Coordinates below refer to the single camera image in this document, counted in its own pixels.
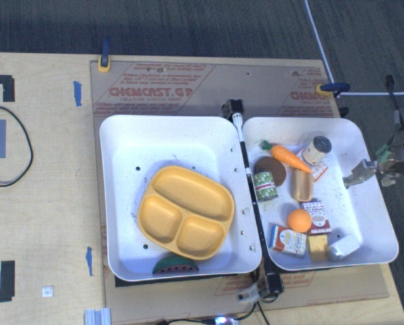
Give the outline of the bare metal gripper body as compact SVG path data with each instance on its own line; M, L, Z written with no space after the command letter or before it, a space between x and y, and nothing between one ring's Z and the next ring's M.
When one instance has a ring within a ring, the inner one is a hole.
M404 147L388 146L381 147L376 152L378 171L391 177L404 175Z

